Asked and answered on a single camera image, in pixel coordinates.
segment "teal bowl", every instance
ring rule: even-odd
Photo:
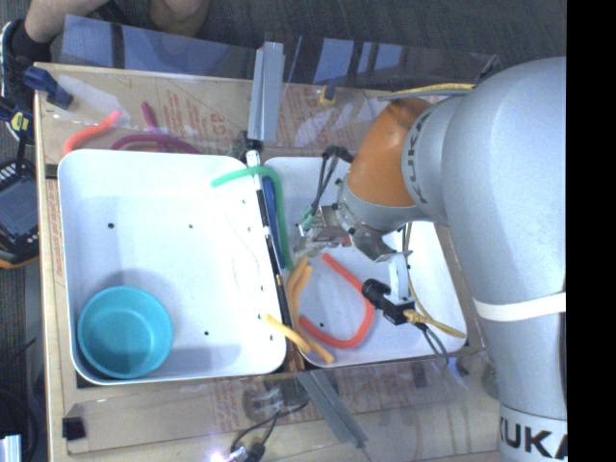
[[[133,379],[159,368],[173,342],[167,308],[139,288],[117,286],[94,295],[77,322],[79,348],[99,372]]]

